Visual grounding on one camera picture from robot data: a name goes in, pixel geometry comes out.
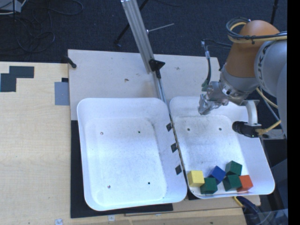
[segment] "black mat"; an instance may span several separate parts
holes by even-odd
[[[173,211],[171,203],[126,209],[95,211],[84,199],[78,121],[71,121],[71,218],[84,218],[123,213]]]

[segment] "aluminum extrusion bar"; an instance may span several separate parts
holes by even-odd
[[[157,87],[158,96],[166,103],[166,98],[161,83],[161,79],[157,78],[155,71],[152,72],[149,61],[154,59],[154,54],[149,42],[147,30],[143,23],[140,9],[136,0],[121,0],[128,23],[135,38],[135,42],[140,51],[147,73],[152,73]]]

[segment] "yellow cube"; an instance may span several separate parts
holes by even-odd
[[[190,187],[201,187],[204,184],[203,172],[200,170],[192,170],[187,174]]]

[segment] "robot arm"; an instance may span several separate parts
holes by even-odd
[[[243,24],[239,34],[232,31]],[[280,33],[268,22],[245,18],[234,18],[226,27],[233,45],[220,80],[210,82],[206,94],[201,94],[199,113],[206,115],[229,101],[242,105],[248,95],[261,86],[277,98],[278,113],[287,137],[287,32]]]

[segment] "light wood surface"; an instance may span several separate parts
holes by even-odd
[[[33,79],[17,79],[16,92],[0,92],[0,218],[4,225],[245,225],[230,198],[182,201],[173,212],[70,218],[70,106],[55,105],[54,83],[68,64],[0,62],[34,66]],[[249,199],[259,205],[259,196]]]

